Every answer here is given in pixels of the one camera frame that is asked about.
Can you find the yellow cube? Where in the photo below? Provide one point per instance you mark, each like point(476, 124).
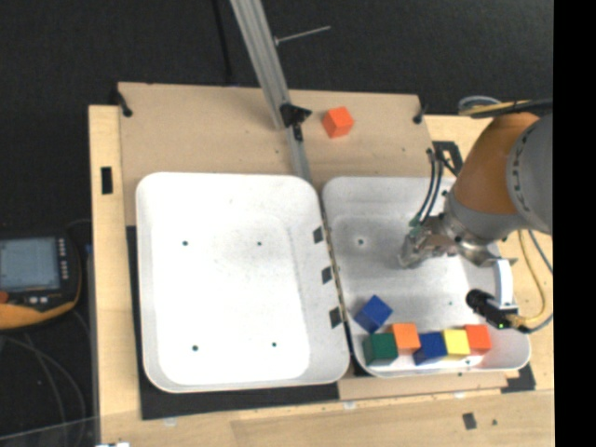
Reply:
point(456, 342)

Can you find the orange cube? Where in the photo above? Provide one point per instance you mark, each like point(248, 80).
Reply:
point(478, 338)
point(406, 337)
point(338, 122)

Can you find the pale brown flat board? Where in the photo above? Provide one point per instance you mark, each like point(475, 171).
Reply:
point(209, 128)

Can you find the white plastic tray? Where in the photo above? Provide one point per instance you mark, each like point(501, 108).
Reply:
point(233, 287)
point(400, 291)

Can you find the green cube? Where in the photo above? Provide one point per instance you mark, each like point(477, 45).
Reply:
point(383, 348)

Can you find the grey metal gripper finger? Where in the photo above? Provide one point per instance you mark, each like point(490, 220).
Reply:
point(406, 254)
point(423, 256)

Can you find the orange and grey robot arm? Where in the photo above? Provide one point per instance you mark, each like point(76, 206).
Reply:
point(493, 170)

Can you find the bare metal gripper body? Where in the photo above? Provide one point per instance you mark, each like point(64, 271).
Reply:
point(447, 242)

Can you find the blue cube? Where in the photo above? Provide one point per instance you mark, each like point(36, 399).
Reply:
point(373, 313)
point(431, 346)

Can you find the black cylinder on white bracket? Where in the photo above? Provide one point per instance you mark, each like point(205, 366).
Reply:
point(486, 306)

